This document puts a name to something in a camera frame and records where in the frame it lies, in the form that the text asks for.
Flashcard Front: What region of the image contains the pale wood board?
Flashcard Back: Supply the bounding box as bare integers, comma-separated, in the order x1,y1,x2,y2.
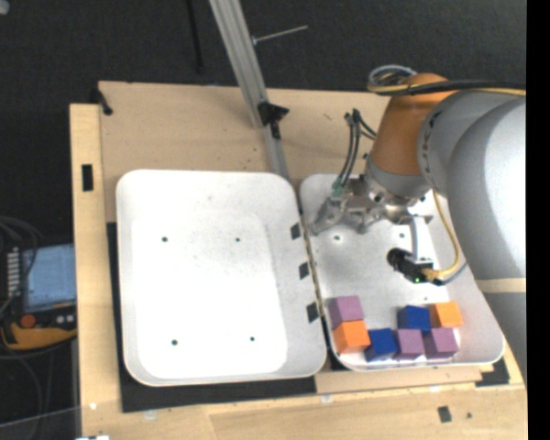
97,80,486,396

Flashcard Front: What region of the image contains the orange cube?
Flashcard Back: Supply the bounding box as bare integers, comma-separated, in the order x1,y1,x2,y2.
332,319,372,355
429,301,465,330

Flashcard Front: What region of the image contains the blue cube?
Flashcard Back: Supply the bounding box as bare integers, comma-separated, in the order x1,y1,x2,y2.
396,304,433,335
363,327,400,363

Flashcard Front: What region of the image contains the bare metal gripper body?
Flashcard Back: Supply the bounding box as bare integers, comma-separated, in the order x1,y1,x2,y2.
333,175,426,228

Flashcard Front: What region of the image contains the white plastic tray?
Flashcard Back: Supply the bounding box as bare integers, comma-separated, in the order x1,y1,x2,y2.
115,168,328,388
298,172,506,373

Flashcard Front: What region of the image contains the purple cube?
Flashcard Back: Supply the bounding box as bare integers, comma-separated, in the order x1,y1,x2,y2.
394,327,426,362
327,295,365,330
423,326,461,361

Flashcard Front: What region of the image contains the black cylinder on white bracket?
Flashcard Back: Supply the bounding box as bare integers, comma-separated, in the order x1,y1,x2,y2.
386,214,436,286

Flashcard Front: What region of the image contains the thin black and white rod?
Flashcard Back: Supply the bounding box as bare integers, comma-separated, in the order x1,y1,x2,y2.
298,203,334,353

